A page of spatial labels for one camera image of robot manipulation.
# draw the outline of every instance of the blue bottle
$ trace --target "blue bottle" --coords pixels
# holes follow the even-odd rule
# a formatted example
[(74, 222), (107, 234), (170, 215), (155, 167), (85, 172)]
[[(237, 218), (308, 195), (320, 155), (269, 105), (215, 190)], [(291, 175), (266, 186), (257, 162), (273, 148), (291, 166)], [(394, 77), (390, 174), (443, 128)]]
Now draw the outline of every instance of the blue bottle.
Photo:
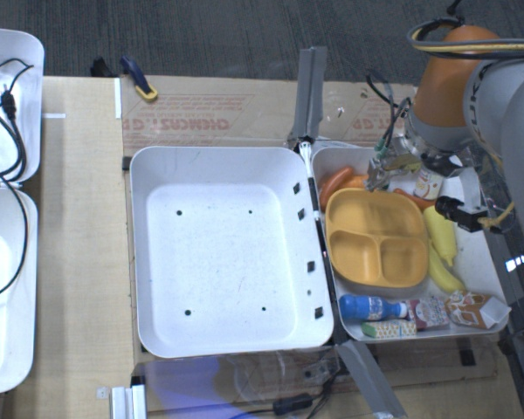
[(405, 318), (408, 306), (404, 302), (389, 303), (381, 297), (343, 295), (340, 298), (340, 312), (343, 319), (378, 321), (388, 317)]

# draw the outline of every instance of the table surface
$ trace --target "table surface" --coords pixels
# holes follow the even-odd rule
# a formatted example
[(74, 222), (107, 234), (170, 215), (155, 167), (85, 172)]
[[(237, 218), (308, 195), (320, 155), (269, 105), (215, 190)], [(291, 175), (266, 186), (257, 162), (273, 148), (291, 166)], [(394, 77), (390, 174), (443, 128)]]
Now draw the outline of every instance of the table surface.
[[(3, 417), (108, 418), (105, 394), (129, 386), (136, 345), (115, 79), (45, 77), (43, 113), (40, 168), (24, 185), (39, 210), (35, 355), (3, 397)], [(488, 377), (393, 389), (409, 417), (523, 417), (496, 346), (493, 361)], [(355, 392), (334, 395), (317, 417), (373, 416)]]

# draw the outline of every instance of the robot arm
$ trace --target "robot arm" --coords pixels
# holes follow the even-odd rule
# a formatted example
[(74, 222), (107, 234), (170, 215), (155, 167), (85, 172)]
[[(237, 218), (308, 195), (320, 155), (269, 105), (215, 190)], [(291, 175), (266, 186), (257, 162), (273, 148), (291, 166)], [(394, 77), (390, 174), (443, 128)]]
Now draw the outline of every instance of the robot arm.
[[(452, 29), (441, 43), (423, 42), (427, 30), (447, 24)], [(524, 233), (524, 41), (511, 43), (453, 19), (420, 25), (408, 37), (434, 57), (407, 112), (403, 135), (370, 161), (367, 189), (382, 188), (393, 176), (418, 168), (444, 178), (459, 175), (465, 200), (439, 197), (437, 211), (462, 228), (480, 230), (487, 210), (479, 179), (459, 159), (479, 144), (502, 164), (510, 208)], [(452, 53), (443, 55), (446, 46)]]

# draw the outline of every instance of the yellow banana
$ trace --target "yellow banana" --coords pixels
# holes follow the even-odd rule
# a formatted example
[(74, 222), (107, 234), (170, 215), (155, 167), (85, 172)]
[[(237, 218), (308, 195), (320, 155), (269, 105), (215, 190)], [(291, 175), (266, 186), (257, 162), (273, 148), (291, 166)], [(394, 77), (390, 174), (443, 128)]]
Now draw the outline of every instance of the yellow banana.
[(446, 269), (431, 240), (429, 241), (429, 276), (443, 292), (465, 290), (462, 281)]
[(429, 236), (433, 241), (433, 247), (441, 259), (449, 267), (454, 265), (454, 258), (458, 254), (456, 247), (456, 235), (454, 234), (454, 225), (452, 221), (446, 219), (442, 214), (437, 213), (434, 206), (425, 209), (425, 225), (429, 231)]

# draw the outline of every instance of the orange divided plate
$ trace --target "orange divided plate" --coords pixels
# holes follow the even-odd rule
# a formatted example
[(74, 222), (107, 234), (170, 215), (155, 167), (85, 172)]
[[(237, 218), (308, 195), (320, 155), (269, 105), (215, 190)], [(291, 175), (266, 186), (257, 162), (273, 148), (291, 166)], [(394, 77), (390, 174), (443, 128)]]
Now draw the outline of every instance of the orange divided plate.
[(405, 196), (360, 189), (335, 192), (326, 210), (332, 266), (364, 285), (403, 288), (427, 275), (427, 230), (417, 205)]

